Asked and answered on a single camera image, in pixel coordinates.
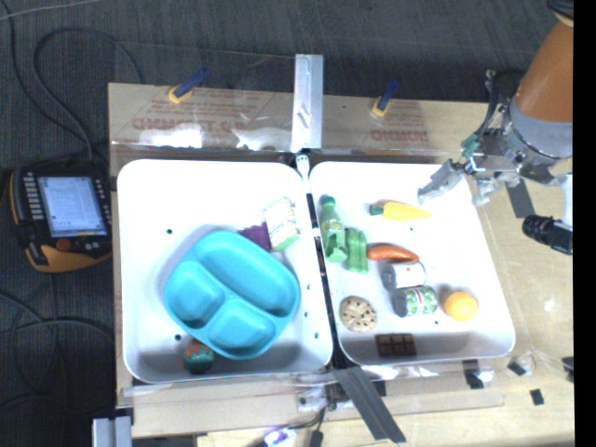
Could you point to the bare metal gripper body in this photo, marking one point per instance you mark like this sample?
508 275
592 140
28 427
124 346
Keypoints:
498 161

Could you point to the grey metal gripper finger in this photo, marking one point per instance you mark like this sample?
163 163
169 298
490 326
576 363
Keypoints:
442 182
483 193

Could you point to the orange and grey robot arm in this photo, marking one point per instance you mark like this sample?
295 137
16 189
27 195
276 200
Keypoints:
547 77

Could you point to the yellow carrot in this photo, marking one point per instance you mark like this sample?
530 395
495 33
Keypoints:
402 211

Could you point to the white plastic tray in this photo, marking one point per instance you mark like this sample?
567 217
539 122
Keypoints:
465 254
153 231

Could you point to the brown cardboard board, red print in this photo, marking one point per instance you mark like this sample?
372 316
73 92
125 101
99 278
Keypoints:
526 268

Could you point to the orange carrot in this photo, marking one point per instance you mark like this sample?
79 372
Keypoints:
391 252

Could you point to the white can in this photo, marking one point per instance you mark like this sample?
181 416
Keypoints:
406 275

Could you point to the orange fruit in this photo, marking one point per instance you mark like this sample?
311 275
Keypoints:
461 305

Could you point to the green bottle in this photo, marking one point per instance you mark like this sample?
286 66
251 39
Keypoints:
331 231

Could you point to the green peas can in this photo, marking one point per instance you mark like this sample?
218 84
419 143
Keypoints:
416 301

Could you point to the thin black and white rod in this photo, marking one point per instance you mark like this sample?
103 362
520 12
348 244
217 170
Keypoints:
321 259

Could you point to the chocolate chip biscuit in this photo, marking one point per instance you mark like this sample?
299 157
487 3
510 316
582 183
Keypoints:
357 315

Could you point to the white yellow green carton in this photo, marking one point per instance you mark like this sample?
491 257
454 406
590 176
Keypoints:
281 224

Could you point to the brown chocolate bar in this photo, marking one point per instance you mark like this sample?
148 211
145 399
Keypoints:
396 345

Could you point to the purple grapes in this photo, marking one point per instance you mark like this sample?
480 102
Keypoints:
257 236

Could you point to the blue divided plate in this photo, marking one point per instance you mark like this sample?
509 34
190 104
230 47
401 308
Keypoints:
233 291

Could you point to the green and orange egg-shaped toy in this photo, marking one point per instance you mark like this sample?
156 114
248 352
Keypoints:
198 356

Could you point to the black cylinder on white bracket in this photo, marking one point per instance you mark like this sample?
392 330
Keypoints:
549 232

